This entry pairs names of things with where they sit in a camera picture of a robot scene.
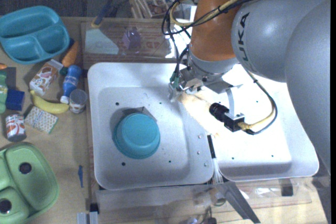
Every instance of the small can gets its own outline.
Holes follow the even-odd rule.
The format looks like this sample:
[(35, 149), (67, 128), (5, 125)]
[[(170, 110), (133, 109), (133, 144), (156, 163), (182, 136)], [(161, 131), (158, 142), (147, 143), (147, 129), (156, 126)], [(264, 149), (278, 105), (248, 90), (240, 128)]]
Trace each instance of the small can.
[(19, 114), (13, 114), (6, 117), (7, 139), (11, 142), (20, 142), (26, 135), (24, 117)]
[(87, 100), (88, 95), (86, 94), (85, 91), (80, 89), (73, 90), (70, 94), (70, 102), (69, 102), (70, 111), (72, 111), (75, 114), (83, 112)]

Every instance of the metal bracket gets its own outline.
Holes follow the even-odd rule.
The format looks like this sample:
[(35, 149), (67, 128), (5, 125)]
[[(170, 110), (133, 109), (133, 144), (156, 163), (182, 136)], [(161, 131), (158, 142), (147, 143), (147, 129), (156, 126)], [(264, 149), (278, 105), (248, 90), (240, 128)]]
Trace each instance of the metal bracket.
[(249, 219), (254, 224), (261, 223), (234, 182), (217, 184), (216, 188), (243, 219)]
[(196, 89), (197, 87), (203, 86), (202, 80), (194, 77), (187, 68), (182, 69), (180, 73), (183, 78), (182, 81), (180, 81), (180, 87), (183, 91), (189, 88)]
[(228, 116), (233, 120), (235, 118), (239, 118), (239, 117), (243, 116), (241, 113), (240, 114), (237, 113), (237, 111), (239, 111), (240, 109), (238, 109), (237, 102), (235, 102), (235, 99), (234, 99), (234, 95), (236, 95), (236, 92), (240, 88), (240, 86), (242, 86), (242, 85), (238, 85), (236, 87), (231, 87), (231, 88), (226, 88), (225, 89), (225, 92), (226, 92), (227, 97), (229, 99), (229, 113), (228, 113)]
[(231, 85), (230, 83), (227, 83), (223, 79), (220, 79), (212, 83), (204, 83), (204, 86), (218, 94), (225, 93), (225, 92), (227, 93), (227, 90), (231, 89), (232, 87), (235, 87)]
[(77, 213), (77, 224), (98, 224), (98, 212)]
[(169, 100), (171, 102), (175, 102), (177, 98), (182, 94), (182, 91), (178, 91), (176, 88), (173, 87), (173, 83), (168, 84), (169, 90)]

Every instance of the banana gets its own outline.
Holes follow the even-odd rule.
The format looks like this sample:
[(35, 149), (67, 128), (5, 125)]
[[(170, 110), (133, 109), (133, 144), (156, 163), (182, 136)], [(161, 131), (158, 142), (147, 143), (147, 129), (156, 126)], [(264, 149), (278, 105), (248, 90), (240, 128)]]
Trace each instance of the banana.
[(63, 103), (51, 103), (44, 100), (42, 97), (36, 95), (35, 91), (30, 91), (30, 94), (33, 96), (33, 104), (39, 109), (42, 109), (51, 114), (61, 114), (66, 112), (69, 109), (68, 104)]

